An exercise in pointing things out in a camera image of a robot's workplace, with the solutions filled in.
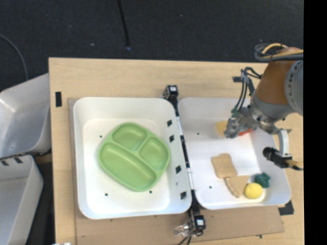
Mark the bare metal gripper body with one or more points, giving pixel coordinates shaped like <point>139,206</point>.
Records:
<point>251,120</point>

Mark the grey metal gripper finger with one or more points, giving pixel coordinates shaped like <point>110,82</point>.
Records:
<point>228,132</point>
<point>237,131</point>

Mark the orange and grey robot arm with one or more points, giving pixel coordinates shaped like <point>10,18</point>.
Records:
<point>276,85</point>

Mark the small red-orange toy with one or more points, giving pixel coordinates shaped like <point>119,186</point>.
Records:
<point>245,132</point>

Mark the yellow cheese slice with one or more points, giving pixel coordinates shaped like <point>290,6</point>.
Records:
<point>220,128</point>

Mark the white plastic tray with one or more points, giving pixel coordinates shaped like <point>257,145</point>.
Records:
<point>127,205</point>
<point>204,147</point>

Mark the tan bread slice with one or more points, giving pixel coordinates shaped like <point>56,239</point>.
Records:
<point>223,165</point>

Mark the thin black and white rod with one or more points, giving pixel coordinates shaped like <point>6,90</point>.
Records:
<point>184,149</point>

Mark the green broccoli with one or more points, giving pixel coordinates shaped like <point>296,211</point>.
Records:
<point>262,180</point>

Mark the yellow lemon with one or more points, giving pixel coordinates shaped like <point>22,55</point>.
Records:
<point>253,191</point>

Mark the green divided plate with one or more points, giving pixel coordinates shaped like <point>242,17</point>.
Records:
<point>127,162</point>

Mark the black cylinder on white bracket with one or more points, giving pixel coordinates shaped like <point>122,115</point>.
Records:
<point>279,157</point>

